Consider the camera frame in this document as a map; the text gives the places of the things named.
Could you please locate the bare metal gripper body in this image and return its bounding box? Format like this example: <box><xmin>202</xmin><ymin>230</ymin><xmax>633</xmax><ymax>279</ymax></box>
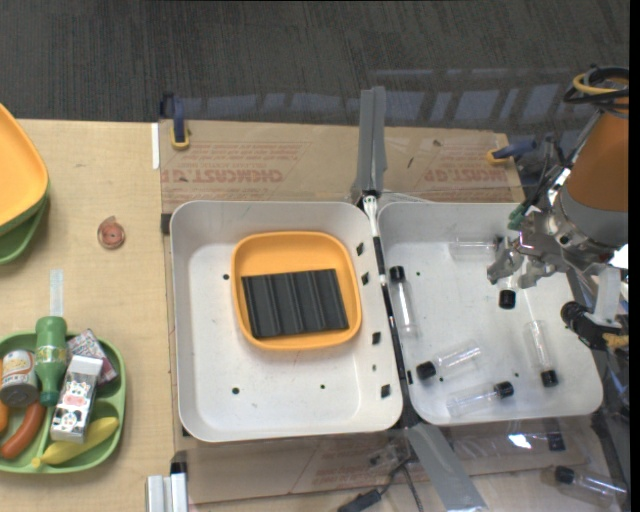
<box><xmin>517</xmin><ymin>210</ymin><xmax>616</xmax><ymax>274</ymax></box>

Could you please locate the black cylinder on white bracket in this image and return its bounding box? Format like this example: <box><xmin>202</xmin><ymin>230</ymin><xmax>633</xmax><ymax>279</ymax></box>
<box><xmin>559</xmin><ymin>265</ymin><xmax>626</xmax><ymax>351</ymax></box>

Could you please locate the pink packet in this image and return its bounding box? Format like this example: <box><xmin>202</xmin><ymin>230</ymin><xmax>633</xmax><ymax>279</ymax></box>
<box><xmin>65</xmin><ymin>328</ymin><xmax>119</xmax><ymax>387</ymax></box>

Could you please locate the thin black and white rod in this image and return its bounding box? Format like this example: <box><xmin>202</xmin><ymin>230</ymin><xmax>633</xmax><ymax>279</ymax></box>
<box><xmin>362</xmin><ymin>194</ymin><xmax>412</xmax><ymax>427</ymax></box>

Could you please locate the black ribbed rack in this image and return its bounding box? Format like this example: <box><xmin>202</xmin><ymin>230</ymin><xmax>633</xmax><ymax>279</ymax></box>
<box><xmin>240</xmin><ymin>268</ymin><xmax>351</xmax><ymax>340</ymax></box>

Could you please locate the orange plate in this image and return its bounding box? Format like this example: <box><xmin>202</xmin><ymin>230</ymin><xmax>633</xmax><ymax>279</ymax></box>
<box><xmin>0</xmin><ymin>102</ymin><xmax>50</xmax><ymax>229</ymax></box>
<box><xmin>230</xmin><ymin>230</ymin><xmax>363</xmax><ymax>351</ymax></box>

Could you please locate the white carton with cow print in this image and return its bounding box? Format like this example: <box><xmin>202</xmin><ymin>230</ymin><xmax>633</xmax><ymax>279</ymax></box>
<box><xmin>49</xmin><ymin>354</ymin><xmax>104</xmax><ymax>445</ymax></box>

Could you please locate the white plastic tray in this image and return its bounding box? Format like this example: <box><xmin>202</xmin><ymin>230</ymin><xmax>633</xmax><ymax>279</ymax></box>
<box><xmin>168</xmin><ymin>199</ymin><xmax>404</xmax><ymax>444</ymax></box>
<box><xmin>375</xmin><ymin>201</ymin><xmax>605</xmax><ymax>428</ymax></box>

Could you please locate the small orange and white can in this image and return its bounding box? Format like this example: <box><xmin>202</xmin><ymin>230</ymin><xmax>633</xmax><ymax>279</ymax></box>
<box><xmin>0</xmin><ymin>348</ymin><xmax>41</xmax><ymax>408</ymax></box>

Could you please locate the red sausage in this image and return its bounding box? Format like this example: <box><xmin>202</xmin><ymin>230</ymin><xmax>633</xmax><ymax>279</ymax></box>
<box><xmin>0</xmin><ymin>401</ymin><xmax>48</xmax><ymax>461</ymax></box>

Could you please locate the yellow banana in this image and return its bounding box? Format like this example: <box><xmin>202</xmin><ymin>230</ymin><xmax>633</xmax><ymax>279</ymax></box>
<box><xmin>31</xmin><ymin>415</ymin><xmax>121</xmax><ymax>468</ymax></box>

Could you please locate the green bottle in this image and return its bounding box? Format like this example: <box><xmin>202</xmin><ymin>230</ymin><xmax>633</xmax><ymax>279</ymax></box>
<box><xmin>34</xmin><ymin>315</ymin><xmax>69</xmax><ymax>408</ymax></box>

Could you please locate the green divided plate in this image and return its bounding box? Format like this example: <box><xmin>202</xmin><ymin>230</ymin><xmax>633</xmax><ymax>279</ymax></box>
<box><xmin>0</xmin><ymin>330</ymin><xmax>127</xmax><ymax>475</ymax></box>

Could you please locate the pink doughnut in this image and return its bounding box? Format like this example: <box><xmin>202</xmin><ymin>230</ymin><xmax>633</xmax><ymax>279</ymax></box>
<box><xmin>96</xmin><ymin>215</ymin><xmax>127</xmax><ymax>250</ymax></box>

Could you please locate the brown cardboard board red print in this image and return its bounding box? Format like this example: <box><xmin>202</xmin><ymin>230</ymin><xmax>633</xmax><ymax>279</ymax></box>
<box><xmin>158</xmin><ymin>118</ymin><xmax>592</xmax><ymax>504</ymax></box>

